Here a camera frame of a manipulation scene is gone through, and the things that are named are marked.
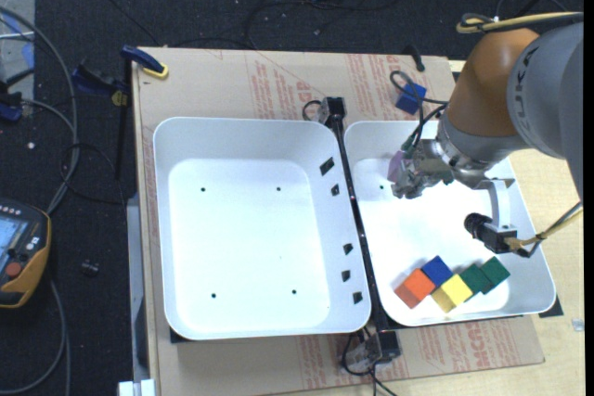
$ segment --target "metal bracket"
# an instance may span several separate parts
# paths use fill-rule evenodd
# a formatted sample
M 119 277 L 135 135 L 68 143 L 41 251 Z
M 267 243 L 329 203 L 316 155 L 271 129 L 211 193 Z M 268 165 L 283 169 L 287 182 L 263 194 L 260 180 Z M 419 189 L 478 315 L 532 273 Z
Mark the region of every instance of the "metal bracket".
M 117 396 L 156 396 L 157 387 L 154 379 L 143 379 L 135 383 L 124 381 L 118 385 Z

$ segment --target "gray robot arm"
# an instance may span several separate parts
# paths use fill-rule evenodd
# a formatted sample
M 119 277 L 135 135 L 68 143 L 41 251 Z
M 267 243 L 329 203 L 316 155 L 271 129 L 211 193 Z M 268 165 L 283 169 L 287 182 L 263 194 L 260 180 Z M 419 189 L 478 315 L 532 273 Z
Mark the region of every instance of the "gray robot arm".
M 417 198 L 429 186 L 453 181 L 487 189 L 493 217 L 482 224 L 504 233 L 510 181 L 485 173 L 511 152 L 535 148 L 567 160 L 583 200 L 583 56 L 583 21 L 542 35 L 527 29 L 485 35 L 458 78 L 437 136 L 392 158 L 393 194 Z M 507 251 L 500 242 L 490 248 Z

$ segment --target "white plastic tray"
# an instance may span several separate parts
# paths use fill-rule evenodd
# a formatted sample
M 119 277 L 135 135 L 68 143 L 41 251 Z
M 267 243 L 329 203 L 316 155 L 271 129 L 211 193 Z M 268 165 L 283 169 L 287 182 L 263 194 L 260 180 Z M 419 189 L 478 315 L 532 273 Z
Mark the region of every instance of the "white plastic tray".
M 171 118 L 155 131 L 154 153 L 165 314 L 177 334 L 328 334 L 368 321 L 365 268 L 330 129 Z
M 425 326 L 549 309 L 556 291 L 541 248 L 529 259 L 511 253 L 498 254 L 510 277 L 488 294 L 476 295 L 449 313 L 444 313 L 431 297 L 411 310 L 394 294 L 407 275 L 436 255 L 454 272 L 494 256 L 464 229 L 464 219 L 471 212 L 491 216 L 488 192 L 470 190 L 455 182 L 427 188 L 421 197 L 411 200 L 393 196 L 391 183 L 386 179 L 389 161 L 417 124 L 356 122 L 347 129 L 344 139 L 386 313 L 404 326 Z M 435 138 L 436 126 L 435 121 L 427 123 L 423 138 Z M 500 162 L 488 175 L 515 178 L 508 160 Z M 518 227 L 518 237 L 534 236 L 535 229 L 517 183 L 509 188 L 509 193 L 512 224 Z

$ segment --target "green cube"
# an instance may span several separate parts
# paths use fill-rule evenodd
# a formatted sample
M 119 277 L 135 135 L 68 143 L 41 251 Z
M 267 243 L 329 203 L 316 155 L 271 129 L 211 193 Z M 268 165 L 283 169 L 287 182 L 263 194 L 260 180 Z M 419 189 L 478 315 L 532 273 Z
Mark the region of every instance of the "green cube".
M 495 256 L 481 266 L 481 271 L 490 282 L 490 286 L 483 289 L 486 294 L 510 277 L 510 271 Z
M 460 273 L 460 277 L 472 291 L 472 296 L 475 296 L 479 292 L 488 292 L 493 287 L 491 281 L 484 275 L 479 266 L 476 264 L 471 265 Z

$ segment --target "multimeter screen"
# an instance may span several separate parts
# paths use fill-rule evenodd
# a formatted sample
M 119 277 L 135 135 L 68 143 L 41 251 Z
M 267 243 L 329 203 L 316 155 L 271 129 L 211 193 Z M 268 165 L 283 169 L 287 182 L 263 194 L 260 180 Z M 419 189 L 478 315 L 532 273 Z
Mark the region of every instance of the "multimeter screen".
M 14 238 L 25 231 L 26 227 L 27 222 L 0 215 L 0 269 L 2 269 L 4 261 L 7 259 L 6 251 L 8 246 L 10 246 Z

